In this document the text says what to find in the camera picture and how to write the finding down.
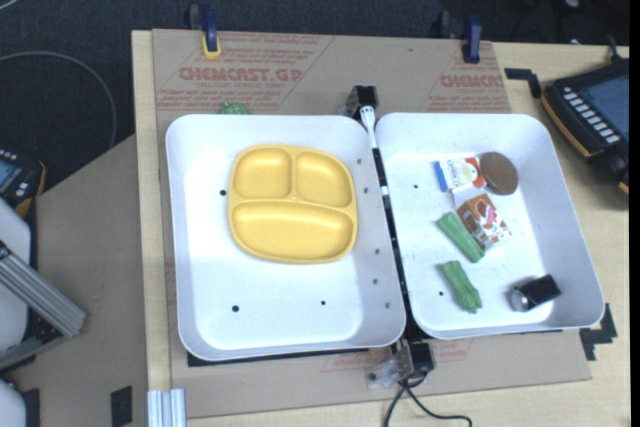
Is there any yellow divided plate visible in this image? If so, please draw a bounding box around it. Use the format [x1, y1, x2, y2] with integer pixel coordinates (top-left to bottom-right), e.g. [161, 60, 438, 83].
[227, 144, 359, 265]

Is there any thin black and white rod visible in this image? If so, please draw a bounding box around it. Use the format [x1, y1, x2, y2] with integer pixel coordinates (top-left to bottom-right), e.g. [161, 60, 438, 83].
[358, 105, 416, 346]

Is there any brown cardboard board red print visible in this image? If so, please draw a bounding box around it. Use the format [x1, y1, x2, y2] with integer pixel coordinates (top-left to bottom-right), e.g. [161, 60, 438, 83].
[151, 28, 594, 420]

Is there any white plastic tray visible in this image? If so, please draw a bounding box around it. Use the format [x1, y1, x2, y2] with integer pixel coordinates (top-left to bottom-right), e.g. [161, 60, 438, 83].
[164, 113, 407, 362]
[373, 112, 605, 341]

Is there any white blue and red carton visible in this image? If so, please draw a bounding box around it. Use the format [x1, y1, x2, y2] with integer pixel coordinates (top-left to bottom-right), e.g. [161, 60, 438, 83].
[433, 155, 487, 194]

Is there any green celery stick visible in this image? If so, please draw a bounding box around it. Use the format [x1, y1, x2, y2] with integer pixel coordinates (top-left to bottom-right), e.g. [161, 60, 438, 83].
[436, 211, 486, 264]

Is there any orange and white carton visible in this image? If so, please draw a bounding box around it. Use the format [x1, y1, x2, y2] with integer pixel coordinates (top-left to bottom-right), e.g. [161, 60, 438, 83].
[455, 192, 513, 252]

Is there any brown round biscuit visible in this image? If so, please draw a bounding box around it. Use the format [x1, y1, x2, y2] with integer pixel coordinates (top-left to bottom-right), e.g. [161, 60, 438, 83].
[479, 151, 520, 197]

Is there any green asparagus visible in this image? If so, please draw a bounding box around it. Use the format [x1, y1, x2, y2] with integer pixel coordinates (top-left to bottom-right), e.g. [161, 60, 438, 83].
[439, 260, 484, 315]

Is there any black can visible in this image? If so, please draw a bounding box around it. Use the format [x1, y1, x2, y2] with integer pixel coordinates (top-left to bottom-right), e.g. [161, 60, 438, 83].
[509, 273, 562, 313]

